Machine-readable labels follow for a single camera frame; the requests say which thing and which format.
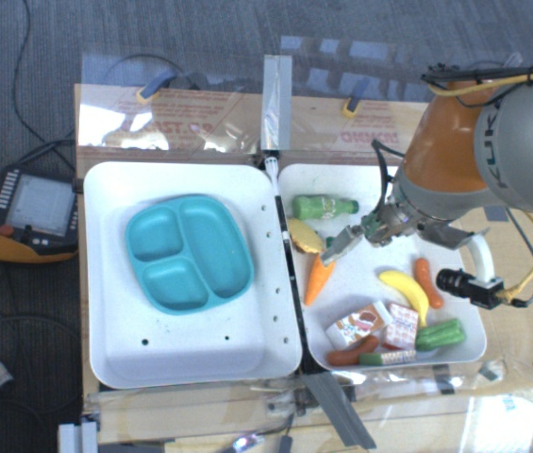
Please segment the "black connector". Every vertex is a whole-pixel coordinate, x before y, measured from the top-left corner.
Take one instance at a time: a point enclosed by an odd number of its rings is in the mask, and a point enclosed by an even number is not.
[[[444,268],[436,276],[436,285],[440,290],[456,297],[469,298],[472,304],[483,309],[494,309],[502,302],[496,294],[503,289],[502,280],[483,286],[476,283],[474,276],[462,270]]]

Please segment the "green vegetable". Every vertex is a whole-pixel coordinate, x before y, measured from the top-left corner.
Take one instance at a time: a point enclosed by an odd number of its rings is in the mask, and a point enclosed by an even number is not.
[[[443,345],[465,341],[465,332],[458,319],[451,319],[435,326],[423,327],[417,331],[415,348],[418,351],[431,351]]]

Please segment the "yellow cable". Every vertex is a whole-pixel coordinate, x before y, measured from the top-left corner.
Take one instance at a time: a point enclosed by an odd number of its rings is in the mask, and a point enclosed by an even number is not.
[[[522,210],[522,213],[524,215],[526,215],[526,217],[532,222],[533,224],[533,216],[526,212],[526,211],[523,211]],[[497,293],[497,296],[499,298],[501,298],[506,304],[510,304],[511,303],[511,300],[513,300],[513,298],[518,295],[522,289],[526,286],[526,284],[532,279],[533,277],[533,267],[532,269],[530,270],[530,272],[528,272],[528,274],[526,274],[526,276],[522,279],[522,281],[520,281],[519,283],[517,283],[516,285],[514,285],[513,287],[510,287],[508,289],[505,289],[499,293]]]
[[[507,86],[508,84],[519,84],[521,82],[527,82],[533,80],[533,74],[531,75],[516,75],[514,77],[507,77],[504,79],[498,79],[491,82],[485,82],[483,84],[475,84],[474,86],[464,87],[462,89],[441,89],[432,84],[428,84],[427,87],[436,95],[442,97],[457,97],[459,95],[469,94],[471,92],[483,91],[492,87]]]

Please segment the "clear plastic sheet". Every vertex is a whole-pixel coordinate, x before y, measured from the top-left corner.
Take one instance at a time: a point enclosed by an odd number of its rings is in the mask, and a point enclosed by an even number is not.
[[[358,42],[355,47],[354,53],[339,57],[329,52],[331,45],[325,41],[283,42],[282,53],[293,57],[293,95],[290,146],[280,154],[282,167],[296,162],[376,165],[371,147],[375,139],[400,152],[407,149],[431,98],[418,78],[406,78],[419,62],[390,62],[390,55],[400,56],[403,49],[385,43]],[[489,57],[503,60],[505,55]],[[76,89],[78,177],[105,160],[260,166],[263,60],[231,56],[221,69],[206,69],[207,62],[207,56],[173,50],[90,49]],[[166,70],[176,77],[141,102],[138,92]],[[349,119],[341,108],[364,78],[371,84],[358,114]],[[400,162],[393,156],[387,159],[390,166]],[[484,210],[474,210],[457,226],[476,232],[490,229],[487,241],[497,274],[507,286],[521,280],[532,266],[509,221],[489,219]],[[524,228],[533,241],[526,221]],[[461,250],[461,257],[465,270],[472,273],[469,254]],[[399,434],[394,425],[403,425],[407,418],[415,424],[432,418],[431,424],[444,425],[453,414],[464,418],[457,430],[437,430],[448,435],[453,450],[527,450],[533,441],[533,304],[526,309],[481,310],[480,317],[487,346],[478,361],[335,373],[375,441],[388,446],[385,451],[411,450],[392,447],[391,438]],[[85,412],[101,423],[104,443],[280,432],[291,416],[300,436],[304,428],[317,434],[319,428],[330,426],[295,376],[123,392],[102,391],[86,367],[84,384]],[[507,428],[515,425],[522,436],[511,440],[501,427],[499,435],[506,440],[494,436],[486,422],[497,410],[507,415]],[[521,413],[518,420],[509,418],[516,411]],[[434,435],[431,442],[440,437]],[[318,451],[341,447],[331,434],[326,438]],[[275,448],[272,442],[258,448],[276,451],[268,449]]]

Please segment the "gray carpet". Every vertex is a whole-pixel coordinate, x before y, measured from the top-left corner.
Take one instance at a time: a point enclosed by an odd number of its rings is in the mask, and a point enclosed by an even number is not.
[[[286,54],[295,94],[345,96],[368,76],[367,98],[425,102],[427,66],[513,52],[533,65],[533,0],[0,0],[0,170],[73,137],[82,80],[137,84],[173,62],[200,89],[260,92],[263,56]],[[28,165],[73,176],[75,152]],[[0,321],[15,378],[0,452],[57,451],[58,424],[79,421],[78,270],[0,262],[0,315],[20,318]]]

